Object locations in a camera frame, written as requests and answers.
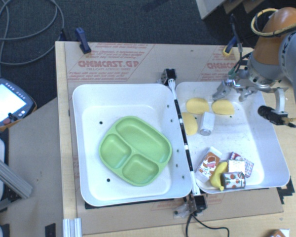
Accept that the black block with thin wires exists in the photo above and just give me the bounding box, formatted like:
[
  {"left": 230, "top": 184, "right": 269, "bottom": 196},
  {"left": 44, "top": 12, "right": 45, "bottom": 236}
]
[
  {"left": 173, "top": 194, "right": 208, "bottom": 219},
  {"left": 160, "top": 68, "right": 177, "bottom": 86}
]

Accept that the orange and white carton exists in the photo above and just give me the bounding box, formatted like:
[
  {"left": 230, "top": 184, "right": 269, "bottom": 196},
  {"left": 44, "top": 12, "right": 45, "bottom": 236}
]
[{"left": 195, "top": 146, "right": 223, "bottom": 184}]

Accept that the brown cardboard board red print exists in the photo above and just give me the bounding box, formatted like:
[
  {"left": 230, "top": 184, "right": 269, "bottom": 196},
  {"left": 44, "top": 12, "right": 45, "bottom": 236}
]
[{"left": 64, "top": 42, "right": 285, "bottom": 236}]

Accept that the thin black and white rod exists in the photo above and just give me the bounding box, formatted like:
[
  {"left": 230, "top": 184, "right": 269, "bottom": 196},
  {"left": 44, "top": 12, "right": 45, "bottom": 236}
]
[{"left": 168, "top": 79, "right": 201, "bottom": 195}]

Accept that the yellow banana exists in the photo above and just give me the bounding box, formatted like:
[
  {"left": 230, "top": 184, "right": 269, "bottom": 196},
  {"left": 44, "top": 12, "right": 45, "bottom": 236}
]
[{"left": 209, "top": 161, "right": 228, "bottom": 192}]

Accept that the strawberry print can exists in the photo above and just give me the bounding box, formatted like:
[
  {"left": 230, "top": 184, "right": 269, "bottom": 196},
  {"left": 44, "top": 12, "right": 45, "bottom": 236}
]
[{"left": 222, "top": 171, "right": 247, "bottom": 190}]

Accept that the orange and white box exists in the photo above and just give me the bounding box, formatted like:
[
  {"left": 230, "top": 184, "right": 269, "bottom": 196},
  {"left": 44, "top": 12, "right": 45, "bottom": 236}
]
[{"left": 269, "top": 228, "right": 291, "bottom": 237}]

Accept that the yellow potato chip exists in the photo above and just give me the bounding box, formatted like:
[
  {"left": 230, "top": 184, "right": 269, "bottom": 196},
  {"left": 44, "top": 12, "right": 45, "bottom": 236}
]
[
  {"left": 182, "top": 112, "right": 199, "bottom": 136},
  {"left": 211, "top": 99, "right": 235, "bottom": 116},
  {"left": 185, "top": 97, "right": 210, "bottom": 115}
]

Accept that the red and white packet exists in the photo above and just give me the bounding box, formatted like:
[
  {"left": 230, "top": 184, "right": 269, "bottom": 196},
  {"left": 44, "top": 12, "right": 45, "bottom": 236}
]
[{"left": 229, "top": 152, "right": 255, "bottom": 178}]

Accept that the green divided plate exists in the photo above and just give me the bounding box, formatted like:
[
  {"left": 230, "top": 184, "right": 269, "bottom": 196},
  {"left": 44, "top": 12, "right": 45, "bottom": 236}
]
[{"left": 98, "top": 116, "right": 173, "bottom": 187}]

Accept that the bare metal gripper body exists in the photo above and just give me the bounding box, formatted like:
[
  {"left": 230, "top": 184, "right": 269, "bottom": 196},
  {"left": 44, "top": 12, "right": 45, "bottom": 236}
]
[{"left": 227, "top": 69, "right": 278, "bottom": 93}]

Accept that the white can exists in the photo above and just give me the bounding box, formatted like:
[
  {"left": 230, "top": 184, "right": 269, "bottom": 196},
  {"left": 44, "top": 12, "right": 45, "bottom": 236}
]
[{"left": 199, "top": 111, "right": 216, "bottom": 136}]

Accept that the white plastic tray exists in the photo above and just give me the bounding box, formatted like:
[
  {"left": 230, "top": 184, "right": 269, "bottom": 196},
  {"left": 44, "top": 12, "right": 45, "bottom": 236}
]
[
  {"left": 72, "top": 83, "right": 194, "bottom": 207},
  {"left": 175, "top": 81, "right": 291, "bottom": 195}
]

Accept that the black cylinder on white bracket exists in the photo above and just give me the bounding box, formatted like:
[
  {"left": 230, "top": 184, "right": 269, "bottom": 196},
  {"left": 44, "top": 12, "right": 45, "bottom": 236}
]
[{"left": 257, "top": 87, "right": 291, "bottom": 126}]

